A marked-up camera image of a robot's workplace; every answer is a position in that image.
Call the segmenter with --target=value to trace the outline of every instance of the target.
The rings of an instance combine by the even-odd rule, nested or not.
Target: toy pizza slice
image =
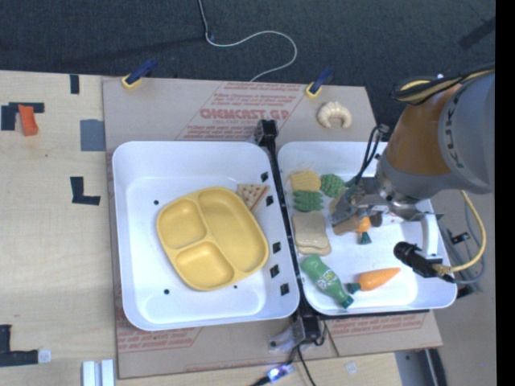
[[[236,194],[241,197],[250,211],[252,211],[270,189],[265,184],[238,184]]]

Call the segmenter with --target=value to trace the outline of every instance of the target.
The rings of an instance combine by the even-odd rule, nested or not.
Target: cardboard
[[[290,325],[288,318],[160,332],[140,331],[127,321],[117,258],[113,152],[134,140],[251,141],[261,119],[276,120],[278,148],[292,141],[366,142],[375,121],[365,89],[324,86],[310,99],[301,84],[143,79],[137,88],[126,90],[120,78],[103,78],[102,89],[119,377],[286,361],[287,354],[270,350],[269,338]],[[349,109],[349,128],[343,129],[338,121],[330,129],[318,123],[316,114],[329,101],[339,101]],[[432,312],[337,319],[326,324],[329,340],[306,349],[305,359],[436,347],[442,342]]]

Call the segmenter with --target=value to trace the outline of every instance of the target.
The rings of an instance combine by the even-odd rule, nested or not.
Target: yellow cable
[[[459,272],[461,270],[467,269],[470,266],[477,263],[477,261],[483,256],[484,250],[486,249],[486,230],[484,229],[483,221],[480,218],[479,213],[477,212],[476,208],[474,207],[474,204],[470,200],[470,198],[467,195],[466,191],[461,191],[461,194],[463,195],[463,198],[465,199],[465,202],[470,207],[472,214],[476,218],[476,222],[480,228],[481,231],[481,243],[480,243],[480,249],[477,252],[477,254],[467,263],[464,263],[460,266],[445,266],[445,265],[434,265],[433,268],[440,274],[446,274],[446,273],[454,273]]]

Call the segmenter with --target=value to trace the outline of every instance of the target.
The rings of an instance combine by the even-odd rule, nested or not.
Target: orange block
[[[34,107],[18,105],[18,111],[22,118],[23,134],[26,136],[35,136],[39,128],[35,122]]]

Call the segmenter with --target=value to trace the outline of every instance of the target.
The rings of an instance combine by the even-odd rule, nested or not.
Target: white tray
[[[381,143],[377,152],[385,147]],[[285,144],[278,153],[281,167],[282,185],[286,195],[286,205],[291,217],[295,213],[290,174],[299,170],[313,170],[319,175],[335,174],[343,180],[351,179],[361,168],[365,155],[364,142],[292,142]],[[365,172],[373,176],[376,169],[375,159]],[[359,291],[352,295],[354,303],[345,311],[332,298],[316,288],[310,278],[301,272],[303,288],[311,306],[321,314],[376,314],[443,308],[453,303],[456,287],[438,278],[420,277],[402,264],[394,255],[393,247],[399,241],[427,248],[429,253],[439,254],[443,263],[448,263],[447,254],[439,235],[434,216],[426,216],[422,223],[404,222],[379,228],[371,228],[371,244],[360,245],[354,232],[337,236],[329,222],[328,203],[331,199],[324,196],[323,214],[326,217],[326,231],[332,252],[321,257],[340,277],[343,284],[355,281],[359,273],[386,267],[400,267],[401,272],[386,285],[369,291]],[[419,210],[432,212],[431,202],[422,201]],[[303,255],[297,252],[299,263]]]
[[[264,150],[246,142],[128,142],[114,152],[113,181],[123,309],[136,327],[158,331],[269,320],[296,310],[299,289]],[[238,183],[270,186],[273,203],[264,199],[254,209],[269,259],[235,285],[191,289],[161,247],[156,217],[183,195],[213,186],[235,191]]]

